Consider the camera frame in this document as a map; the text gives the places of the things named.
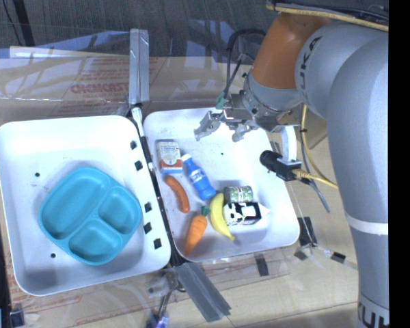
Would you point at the blue divided plate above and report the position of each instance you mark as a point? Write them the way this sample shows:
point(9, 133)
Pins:
point(89, 215)

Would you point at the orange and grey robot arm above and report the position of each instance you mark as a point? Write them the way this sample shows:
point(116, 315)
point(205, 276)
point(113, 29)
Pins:
point(348, 91)

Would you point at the yellow banana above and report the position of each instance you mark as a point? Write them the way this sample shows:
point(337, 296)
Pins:
point(218, 219)

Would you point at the white plastic tray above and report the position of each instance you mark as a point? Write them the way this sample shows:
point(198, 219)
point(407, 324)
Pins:
point(225, 162)
point(30, 149)

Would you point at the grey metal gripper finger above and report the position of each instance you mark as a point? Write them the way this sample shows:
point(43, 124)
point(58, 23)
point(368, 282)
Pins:
point(206, 126)
point(240, 132)

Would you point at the orange sausage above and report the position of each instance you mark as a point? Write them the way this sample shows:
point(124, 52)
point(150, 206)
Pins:
point(179, 193)

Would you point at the white and orange carton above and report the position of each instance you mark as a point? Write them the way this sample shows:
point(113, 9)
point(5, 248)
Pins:
point(169, 156)

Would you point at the black and white milk carton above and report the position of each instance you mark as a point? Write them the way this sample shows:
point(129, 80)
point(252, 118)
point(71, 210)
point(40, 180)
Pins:
point(244, 214)

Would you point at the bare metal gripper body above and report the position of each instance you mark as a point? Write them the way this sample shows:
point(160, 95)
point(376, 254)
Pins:
point(246, 115)

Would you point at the blue plastic bottle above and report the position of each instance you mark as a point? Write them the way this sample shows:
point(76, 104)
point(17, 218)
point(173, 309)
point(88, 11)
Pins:
point(199, 179)

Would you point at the orange carrot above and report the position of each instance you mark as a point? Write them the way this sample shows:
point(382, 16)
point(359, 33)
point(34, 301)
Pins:
point(195, 231)

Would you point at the green and white can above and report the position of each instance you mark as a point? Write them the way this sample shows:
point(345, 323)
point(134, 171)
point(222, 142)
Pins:
point(239, 194)

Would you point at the brown cardboard board red print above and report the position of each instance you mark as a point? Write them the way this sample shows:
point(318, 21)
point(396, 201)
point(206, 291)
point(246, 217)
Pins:
point(99, 87)

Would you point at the black cylinder on white bracket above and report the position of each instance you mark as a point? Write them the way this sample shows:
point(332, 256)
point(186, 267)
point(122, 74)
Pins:
point(282, 161)

